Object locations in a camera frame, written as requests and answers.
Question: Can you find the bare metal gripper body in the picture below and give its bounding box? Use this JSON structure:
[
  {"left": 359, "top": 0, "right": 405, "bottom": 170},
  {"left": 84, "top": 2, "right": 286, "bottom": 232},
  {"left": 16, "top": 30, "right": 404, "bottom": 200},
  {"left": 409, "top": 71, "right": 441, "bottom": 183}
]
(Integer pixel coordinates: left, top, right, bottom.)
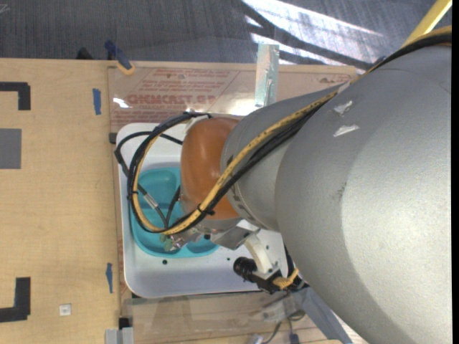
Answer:
[{"left": 170, "top": 223, "right": 261, "bottom": 252}]

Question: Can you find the white plastic tray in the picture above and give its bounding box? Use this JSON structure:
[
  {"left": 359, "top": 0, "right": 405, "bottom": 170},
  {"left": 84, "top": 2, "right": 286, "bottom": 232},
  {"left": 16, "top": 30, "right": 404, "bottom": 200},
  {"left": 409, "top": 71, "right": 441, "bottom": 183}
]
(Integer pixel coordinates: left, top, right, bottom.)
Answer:
[{"left": 115, "top": 121, "right": 301, "bottom": 299}]

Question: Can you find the blue divided plate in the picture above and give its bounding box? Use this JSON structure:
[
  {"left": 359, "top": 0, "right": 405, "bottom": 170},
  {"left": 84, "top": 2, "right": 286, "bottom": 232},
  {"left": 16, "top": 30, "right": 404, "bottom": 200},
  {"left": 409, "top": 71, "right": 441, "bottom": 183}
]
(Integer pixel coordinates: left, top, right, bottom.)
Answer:
[{"left": 128, "top": 166, "right": 222, "bottom": 259}]

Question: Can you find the black cylinder on white bracket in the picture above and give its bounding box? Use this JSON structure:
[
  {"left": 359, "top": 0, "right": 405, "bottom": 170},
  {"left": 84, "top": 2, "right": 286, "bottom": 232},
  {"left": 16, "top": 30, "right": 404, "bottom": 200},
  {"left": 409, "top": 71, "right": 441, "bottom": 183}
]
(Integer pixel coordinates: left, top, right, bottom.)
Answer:
[{"left": 232, "top": 232, "right": 286, "bottom": 295}]

